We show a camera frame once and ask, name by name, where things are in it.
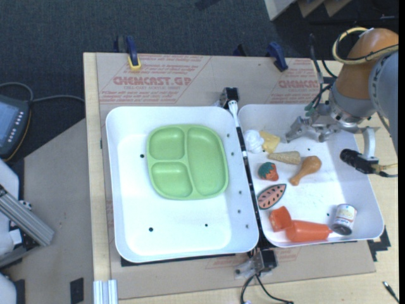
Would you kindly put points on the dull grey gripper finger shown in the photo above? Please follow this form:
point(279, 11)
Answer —
point(323, 136)
point(299, 128)

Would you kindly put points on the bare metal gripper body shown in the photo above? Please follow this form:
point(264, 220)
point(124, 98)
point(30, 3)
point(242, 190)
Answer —
point(343, 121)

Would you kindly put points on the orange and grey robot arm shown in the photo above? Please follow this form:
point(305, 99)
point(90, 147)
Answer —
point(364, 71)

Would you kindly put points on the yellow cheese wedge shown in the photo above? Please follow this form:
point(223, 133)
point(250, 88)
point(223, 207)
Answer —
point(271, 141)

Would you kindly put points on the beige ice cream cone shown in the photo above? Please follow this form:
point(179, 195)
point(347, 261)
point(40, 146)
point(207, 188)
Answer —
point(286, 158)

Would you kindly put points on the brown chicken drumstick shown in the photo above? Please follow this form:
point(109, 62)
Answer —
point(308, 167)

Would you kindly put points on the red strawberry with green top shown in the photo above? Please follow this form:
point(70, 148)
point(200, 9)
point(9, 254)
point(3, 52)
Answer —
point(268, 171)

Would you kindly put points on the thin black and white rod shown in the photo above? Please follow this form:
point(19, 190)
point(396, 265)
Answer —
point(243, 147)

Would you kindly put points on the white plastic tray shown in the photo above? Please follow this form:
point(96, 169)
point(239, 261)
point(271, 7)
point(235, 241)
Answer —
point(319, 195)
point(177, 230)

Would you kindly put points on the pink watermelon slice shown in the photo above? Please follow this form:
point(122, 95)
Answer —
point(270, 197)

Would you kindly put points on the small white can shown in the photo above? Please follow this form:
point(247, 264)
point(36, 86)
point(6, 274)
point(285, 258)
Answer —
point(344, 218)

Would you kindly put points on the red orange block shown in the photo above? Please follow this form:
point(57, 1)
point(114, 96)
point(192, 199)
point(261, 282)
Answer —
point(280, 218)

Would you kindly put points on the orange plastic bottle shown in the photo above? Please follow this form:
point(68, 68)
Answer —
point(308, 231)

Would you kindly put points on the green divided plate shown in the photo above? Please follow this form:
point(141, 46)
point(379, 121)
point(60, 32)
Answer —
point(205, 160)

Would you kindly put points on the brown cardboard board red print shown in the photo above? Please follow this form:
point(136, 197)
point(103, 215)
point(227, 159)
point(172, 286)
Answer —
point(202, 74)

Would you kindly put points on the black cylinder on white bracket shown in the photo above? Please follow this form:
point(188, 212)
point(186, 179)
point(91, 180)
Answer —
point(357, 160)

